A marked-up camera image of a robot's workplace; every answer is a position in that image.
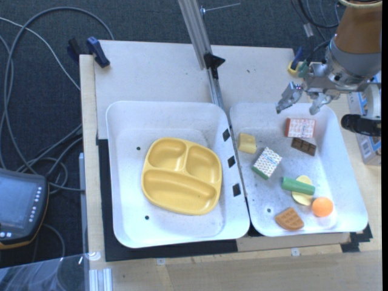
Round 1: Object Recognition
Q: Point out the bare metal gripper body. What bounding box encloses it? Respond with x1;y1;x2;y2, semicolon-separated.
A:
302;61;377;96

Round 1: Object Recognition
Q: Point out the orange and white carton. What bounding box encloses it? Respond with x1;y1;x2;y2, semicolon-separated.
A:
284;117;316;139

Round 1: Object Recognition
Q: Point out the brown chocolate bar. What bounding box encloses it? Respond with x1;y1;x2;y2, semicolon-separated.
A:
290;136;318;157

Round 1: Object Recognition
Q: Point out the white plastic tray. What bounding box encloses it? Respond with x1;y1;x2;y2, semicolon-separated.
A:
105;100;251;249
229;101;369;238

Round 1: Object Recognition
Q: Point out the yellow cheese block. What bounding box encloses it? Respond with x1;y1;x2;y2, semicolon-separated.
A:
236;132;258;155

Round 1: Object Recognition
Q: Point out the white and green carton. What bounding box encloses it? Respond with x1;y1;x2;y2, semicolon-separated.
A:
251;146;283;181

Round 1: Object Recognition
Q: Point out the thin black and white rod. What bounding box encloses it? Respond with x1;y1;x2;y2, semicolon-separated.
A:
207;67;248;197

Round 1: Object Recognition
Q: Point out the green cylinder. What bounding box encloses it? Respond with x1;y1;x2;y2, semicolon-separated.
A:
281;176;316;196

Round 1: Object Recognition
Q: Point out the yellow flat slice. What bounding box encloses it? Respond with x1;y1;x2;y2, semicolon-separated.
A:
290;174;313;207

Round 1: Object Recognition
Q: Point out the orange ball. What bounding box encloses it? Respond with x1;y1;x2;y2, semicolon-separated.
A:
311;196;335;218

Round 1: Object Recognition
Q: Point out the brown waffle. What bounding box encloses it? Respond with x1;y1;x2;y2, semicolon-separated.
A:
274;207;306;232

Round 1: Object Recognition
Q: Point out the yellow divided plate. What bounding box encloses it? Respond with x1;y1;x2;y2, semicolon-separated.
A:
140;136;224;216

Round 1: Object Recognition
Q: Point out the pale flat board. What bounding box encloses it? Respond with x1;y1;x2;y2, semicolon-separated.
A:
93;39;352;253

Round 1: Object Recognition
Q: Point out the black cylinder on white bracket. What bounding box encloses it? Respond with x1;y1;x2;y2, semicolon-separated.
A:
340;82;383;138

